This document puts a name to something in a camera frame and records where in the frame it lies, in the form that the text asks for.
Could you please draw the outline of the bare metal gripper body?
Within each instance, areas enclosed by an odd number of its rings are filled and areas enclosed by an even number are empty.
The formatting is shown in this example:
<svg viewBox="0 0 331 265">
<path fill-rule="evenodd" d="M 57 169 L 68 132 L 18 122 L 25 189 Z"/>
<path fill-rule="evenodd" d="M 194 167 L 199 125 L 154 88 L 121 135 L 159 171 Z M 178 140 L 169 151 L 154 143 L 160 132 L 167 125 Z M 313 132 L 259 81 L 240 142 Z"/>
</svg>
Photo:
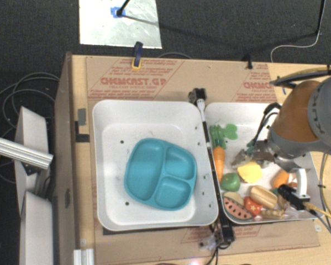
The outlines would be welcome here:
<svg viewBox="0 0 331 265">
<path fill-rule="evenodd" d="M 272 160 L 275 162 L 274 154 L 269 149 L 266 140 L 250 141 L 247 144 L 247 153 L 250 155 L 250 160 L 256 162 L 258 159 Z"/>
</svg>

